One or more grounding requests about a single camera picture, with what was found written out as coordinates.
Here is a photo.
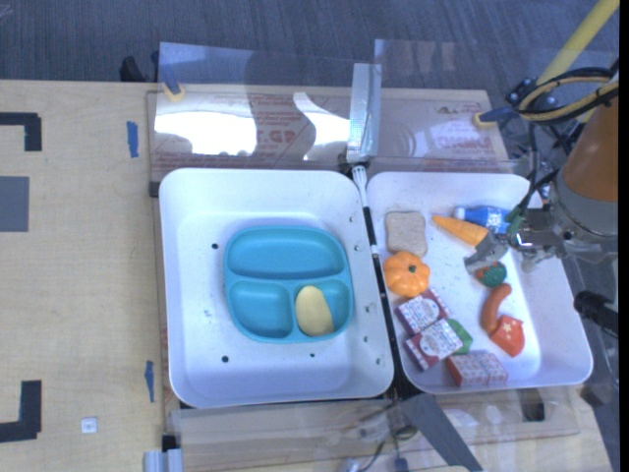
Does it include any yellow toy potato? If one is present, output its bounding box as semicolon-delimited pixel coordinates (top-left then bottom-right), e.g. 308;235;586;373
294;284;337;338

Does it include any black cylinder on white bracket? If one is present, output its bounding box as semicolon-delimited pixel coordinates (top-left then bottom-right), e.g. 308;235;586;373
572;289;619;336

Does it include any white plastic tray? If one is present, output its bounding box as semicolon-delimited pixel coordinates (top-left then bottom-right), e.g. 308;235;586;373
157;166;396;409
365;170;595;395

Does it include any blue and white bottle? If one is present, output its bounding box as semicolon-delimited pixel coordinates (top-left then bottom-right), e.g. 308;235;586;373
452;205;514;235

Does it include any red and white carton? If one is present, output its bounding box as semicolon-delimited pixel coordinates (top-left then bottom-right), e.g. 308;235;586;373
445;350;509;388
404;318;465;373
394;287;451;337

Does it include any green toy piece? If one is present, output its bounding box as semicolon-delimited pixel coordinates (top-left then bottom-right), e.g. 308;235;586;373
445;318;475;356

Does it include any orange toy carrot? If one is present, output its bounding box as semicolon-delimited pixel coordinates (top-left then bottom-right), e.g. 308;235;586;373
430;213;490;249

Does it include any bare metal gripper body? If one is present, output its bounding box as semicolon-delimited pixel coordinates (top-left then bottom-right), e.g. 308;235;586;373
508;207;618;271

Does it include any orange toy pumpkin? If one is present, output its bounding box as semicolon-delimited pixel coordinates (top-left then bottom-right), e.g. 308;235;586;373
381;250;431;299

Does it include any tan toy bread slice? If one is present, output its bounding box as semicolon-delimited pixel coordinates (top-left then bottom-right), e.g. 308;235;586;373
383;209;429;258

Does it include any orange toy sausage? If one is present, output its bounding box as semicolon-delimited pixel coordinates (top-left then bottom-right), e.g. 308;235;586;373
480;282;513;335

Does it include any blue divided plate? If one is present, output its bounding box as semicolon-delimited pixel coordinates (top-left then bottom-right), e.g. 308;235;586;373
222;224;355;345

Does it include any brown cardboard board red print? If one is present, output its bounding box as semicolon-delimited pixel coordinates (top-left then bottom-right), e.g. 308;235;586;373
145;84;582;445

